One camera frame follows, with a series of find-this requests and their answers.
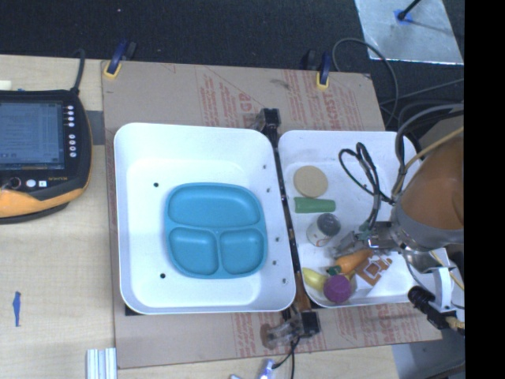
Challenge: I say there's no thin black rod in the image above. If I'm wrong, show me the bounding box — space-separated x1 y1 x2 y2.
270 130 307 312

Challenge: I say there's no green cylinder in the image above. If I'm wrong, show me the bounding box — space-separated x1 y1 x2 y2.
293 196 337 215

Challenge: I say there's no orange carrot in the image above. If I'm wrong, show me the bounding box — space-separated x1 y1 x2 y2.
326 248 374 276

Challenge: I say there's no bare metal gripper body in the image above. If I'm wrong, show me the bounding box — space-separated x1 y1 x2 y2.
365 221 404 252

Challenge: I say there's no blue divided plate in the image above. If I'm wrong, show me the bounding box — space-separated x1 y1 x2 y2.
163 182 267 280

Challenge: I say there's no brown cardboard board red print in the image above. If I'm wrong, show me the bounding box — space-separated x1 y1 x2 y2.
100 59 443 370

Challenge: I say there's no black cylinder on white bracket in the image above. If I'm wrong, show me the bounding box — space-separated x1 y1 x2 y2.
407 246 466 333

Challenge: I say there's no black block with wires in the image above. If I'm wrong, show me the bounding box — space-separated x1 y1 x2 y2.
258 107 282 133
298 310 321 338

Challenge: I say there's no tan round biscuit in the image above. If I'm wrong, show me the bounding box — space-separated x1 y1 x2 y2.
292 165 329 198

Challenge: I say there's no yellow banana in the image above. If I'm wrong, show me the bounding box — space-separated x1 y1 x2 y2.
301 267 331 292

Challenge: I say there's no white can with grey top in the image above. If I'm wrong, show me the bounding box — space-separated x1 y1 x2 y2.
305 212 342 248

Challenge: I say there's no white plastic tray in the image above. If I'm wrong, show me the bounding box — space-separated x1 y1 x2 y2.
113 122 297 316
277 129 426 310

